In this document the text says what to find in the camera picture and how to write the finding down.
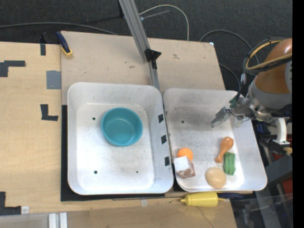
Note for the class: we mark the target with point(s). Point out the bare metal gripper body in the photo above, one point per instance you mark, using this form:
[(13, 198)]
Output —
[(247, 108)]

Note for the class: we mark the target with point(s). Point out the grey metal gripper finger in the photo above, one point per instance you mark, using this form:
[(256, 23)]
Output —
[(220, 117), (240, 122)]

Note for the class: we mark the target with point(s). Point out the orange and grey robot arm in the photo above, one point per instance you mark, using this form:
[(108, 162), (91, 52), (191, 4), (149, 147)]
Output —
[(273, 79)]

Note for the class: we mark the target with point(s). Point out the white plastic tray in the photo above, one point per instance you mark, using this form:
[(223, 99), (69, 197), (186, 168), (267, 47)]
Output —
[(199, 136), (114, 165)]

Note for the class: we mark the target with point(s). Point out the brown toy chicken drumstick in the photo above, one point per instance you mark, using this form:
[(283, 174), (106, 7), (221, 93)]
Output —
[(224, 147)]

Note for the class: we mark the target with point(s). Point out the green toy beans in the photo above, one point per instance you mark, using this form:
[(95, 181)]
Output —
[(229, 164)]

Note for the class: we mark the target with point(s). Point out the orange toy fruit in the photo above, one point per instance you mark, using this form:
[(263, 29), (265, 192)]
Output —
[(185, 153)]

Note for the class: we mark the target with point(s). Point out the beige toy egg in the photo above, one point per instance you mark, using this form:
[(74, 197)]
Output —
[(215, 177)]

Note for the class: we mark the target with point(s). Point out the brown carton with white top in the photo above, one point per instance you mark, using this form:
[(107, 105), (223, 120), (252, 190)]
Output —
[(184, 166)]

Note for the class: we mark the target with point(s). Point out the yellow squeeze bottle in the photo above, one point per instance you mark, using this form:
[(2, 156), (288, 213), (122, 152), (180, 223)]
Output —
[(202, 199)]

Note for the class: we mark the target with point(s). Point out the teal bowl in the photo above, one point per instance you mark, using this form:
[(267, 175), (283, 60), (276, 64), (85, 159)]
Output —
[(121, 127)]

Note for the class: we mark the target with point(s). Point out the pale wood board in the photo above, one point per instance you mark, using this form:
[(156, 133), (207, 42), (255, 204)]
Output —
[(107, 60)]

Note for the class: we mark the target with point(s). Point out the black cylinder on white bracket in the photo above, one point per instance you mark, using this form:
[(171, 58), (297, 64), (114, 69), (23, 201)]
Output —
[(282, 129)]

